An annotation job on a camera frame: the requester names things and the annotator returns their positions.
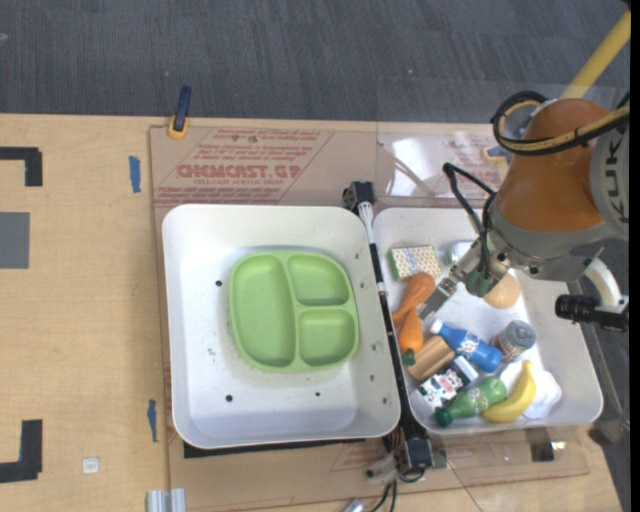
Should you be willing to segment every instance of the wooden table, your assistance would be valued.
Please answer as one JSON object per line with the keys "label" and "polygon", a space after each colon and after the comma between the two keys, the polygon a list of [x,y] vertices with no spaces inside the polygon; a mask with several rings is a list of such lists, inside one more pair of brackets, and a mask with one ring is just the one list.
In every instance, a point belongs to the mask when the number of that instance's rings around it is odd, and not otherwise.
{"label": "wooden table", "polygon": [[[150,126],[166,123],[1,116],[0,146],[39,148],[44,169],[44,186],[27,187],[24,162],[0,160],[0,212],[28,212],[30,218],[28,269],[0,269],[0,474],[20,460],[22,422],[42,421],[41,471],[35,479],[0,483],[2,510],[142,511],[148,491],[171,488],[149,153]],[[358,122],[191,123],[376,130]],[[140,161],[140,192],[132,189],[130,156]],[[587,437],[582,444],[587,474],[406,489],[397,509],[619,510],[601,449]],[[249,484],[239,479],[238,494]],[[277,510],[338,511],[348,503],[331,501],[331,489],[326,495],[324,503]]]}

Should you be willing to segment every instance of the green divided tray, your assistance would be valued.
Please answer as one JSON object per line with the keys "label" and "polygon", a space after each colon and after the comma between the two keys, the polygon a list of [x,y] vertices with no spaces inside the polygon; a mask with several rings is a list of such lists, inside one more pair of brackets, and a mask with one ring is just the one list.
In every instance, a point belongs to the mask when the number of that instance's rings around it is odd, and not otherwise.
{"label": "green divided tray", "polygon": [[229,305],[240,353],[264,370],[329,368],[358,347],[351,283],[323,254],[279,250],[241,258],[231,270]]}

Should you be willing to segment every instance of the carrot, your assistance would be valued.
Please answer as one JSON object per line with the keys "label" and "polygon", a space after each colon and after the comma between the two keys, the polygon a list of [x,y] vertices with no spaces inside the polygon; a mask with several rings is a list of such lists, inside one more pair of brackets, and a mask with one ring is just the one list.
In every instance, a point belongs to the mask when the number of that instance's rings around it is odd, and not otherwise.
{"label": "carrot", "polygon": [[422,320],[420,320],[416,308],[413,308],[413,311],[407,314],[404,324],[402,324],[402,329],[400,329],[400,334],[398,335],[398,345],[401,353],[413,349],[413,353],[417,354],[423,344]]}
{"label": "carrot", "polygon": [[400,307],[391,314],[393,325],[398,326],[402,319],[416,306],[427,300],[436,289],[436,280],[431,274],[419,272],[411,276]]}

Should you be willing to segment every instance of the green soda bottle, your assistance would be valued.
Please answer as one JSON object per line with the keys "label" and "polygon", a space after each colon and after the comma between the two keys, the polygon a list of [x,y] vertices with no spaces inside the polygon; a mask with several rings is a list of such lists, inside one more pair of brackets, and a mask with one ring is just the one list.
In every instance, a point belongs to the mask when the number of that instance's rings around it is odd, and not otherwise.
{"label": "green soda bottle", "polygon": [[507,388],[504,382],[499,377],[490,375],[475,386],[460,391],[446,407],[437,409],[434,416],[438,425],[446,427],[455,418],[471,418],[506,398]]}

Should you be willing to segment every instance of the yellow banana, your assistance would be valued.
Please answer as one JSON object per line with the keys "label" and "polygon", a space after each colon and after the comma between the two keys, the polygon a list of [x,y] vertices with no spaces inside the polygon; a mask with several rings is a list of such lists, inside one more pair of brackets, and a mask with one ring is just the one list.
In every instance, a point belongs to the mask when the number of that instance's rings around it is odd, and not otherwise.
{"label": "yellow banana", "polygon": [[515,420],[533,402],[536,396],[536,382],[531,371],[531,361],[522,363],[522,373],[513,392],[506,400],[492,405],[482,413],[482,417],[492,423]]}

